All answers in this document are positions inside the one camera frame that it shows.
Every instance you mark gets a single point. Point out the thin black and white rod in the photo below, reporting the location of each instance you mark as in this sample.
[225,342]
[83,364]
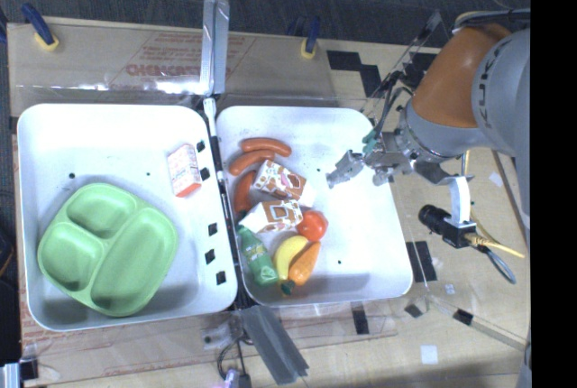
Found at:
[210,115]

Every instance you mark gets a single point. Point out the red toy tomato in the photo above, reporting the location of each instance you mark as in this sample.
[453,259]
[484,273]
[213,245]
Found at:
[313,225]

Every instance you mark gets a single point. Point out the yellow banana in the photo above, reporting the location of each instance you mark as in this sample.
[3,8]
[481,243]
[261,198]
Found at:
[286,255]

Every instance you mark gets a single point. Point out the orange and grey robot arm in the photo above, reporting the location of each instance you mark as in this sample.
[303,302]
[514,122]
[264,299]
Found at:
[455,79]

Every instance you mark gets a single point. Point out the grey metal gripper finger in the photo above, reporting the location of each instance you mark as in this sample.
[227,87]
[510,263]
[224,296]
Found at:
[352,159]
[337,177]

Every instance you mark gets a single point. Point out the black cylinder on white bracket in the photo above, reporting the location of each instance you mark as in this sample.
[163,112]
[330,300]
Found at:
[459,230]

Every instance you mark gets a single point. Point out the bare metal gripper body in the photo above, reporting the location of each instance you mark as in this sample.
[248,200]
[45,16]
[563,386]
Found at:
[393,158]

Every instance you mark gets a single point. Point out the orange and white carton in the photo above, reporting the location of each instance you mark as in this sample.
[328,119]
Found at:
[184,172]

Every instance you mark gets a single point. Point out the orange toy sausage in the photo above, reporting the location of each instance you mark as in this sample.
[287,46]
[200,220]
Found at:
[248,161]
[243,192]
[266,146]

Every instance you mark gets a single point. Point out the orange carrot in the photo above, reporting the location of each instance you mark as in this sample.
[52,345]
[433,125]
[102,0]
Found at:
[304,266]

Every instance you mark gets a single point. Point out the white plastic tray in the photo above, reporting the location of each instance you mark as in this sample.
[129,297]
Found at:
[360,233]
[112,138]

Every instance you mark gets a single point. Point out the green plastic bottle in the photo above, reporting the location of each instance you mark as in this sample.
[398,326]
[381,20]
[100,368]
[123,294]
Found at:
[258,257]

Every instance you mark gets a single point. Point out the brown cardboard board, red print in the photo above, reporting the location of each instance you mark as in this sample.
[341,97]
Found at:
[112,57]

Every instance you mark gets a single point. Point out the green divided plate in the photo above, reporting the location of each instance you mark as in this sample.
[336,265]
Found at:
[108,251]

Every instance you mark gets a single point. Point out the white and brown carton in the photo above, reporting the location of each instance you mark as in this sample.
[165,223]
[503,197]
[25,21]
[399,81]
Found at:
[272,215]
[281,183]

